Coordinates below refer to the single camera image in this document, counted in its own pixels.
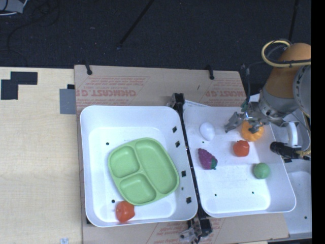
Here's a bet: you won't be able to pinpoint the thin black rod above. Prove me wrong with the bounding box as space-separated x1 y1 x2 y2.
177 103 205 221

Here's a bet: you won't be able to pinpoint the white toy egg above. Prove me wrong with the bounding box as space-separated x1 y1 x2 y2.
199 122 216 141

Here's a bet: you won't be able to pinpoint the green divided plate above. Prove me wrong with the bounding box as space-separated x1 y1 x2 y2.
107 137 180 206

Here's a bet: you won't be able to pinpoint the black cylinder on white bracket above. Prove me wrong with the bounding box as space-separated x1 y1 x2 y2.
269 120 305 163

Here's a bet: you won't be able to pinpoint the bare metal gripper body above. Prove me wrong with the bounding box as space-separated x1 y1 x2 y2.
245 101 285 127

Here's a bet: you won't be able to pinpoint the black block with thin wires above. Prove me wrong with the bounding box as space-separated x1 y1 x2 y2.
167 93 185 109
180 217 213 239

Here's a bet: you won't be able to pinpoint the purple toy grapes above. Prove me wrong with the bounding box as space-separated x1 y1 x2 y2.
198 148 218 170

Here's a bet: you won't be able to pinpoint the brown cardboard board red print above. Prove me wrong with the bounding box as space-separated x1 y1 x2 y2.
73 65 290 244

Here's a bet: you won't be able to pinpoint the red toy tomato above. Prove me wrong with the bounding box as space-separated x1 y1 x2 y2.
115 200 136 223

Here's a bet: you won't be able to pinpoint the orange toy pumpkin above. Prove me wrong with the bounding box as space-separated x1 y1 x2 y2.
240 120 265 142

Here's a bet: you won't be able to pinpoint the green toy ball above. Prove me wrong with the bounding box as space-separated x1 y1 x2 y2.
253 162 271 180

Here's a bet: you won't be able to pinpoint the red toy bell pepper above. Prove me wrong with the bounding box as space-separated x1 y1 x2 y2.
233 140 250 158

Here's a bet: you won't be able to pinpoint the white plastic tray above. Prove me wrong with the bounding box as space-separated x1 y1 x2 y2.
80 105 199 228
182 102 297 219

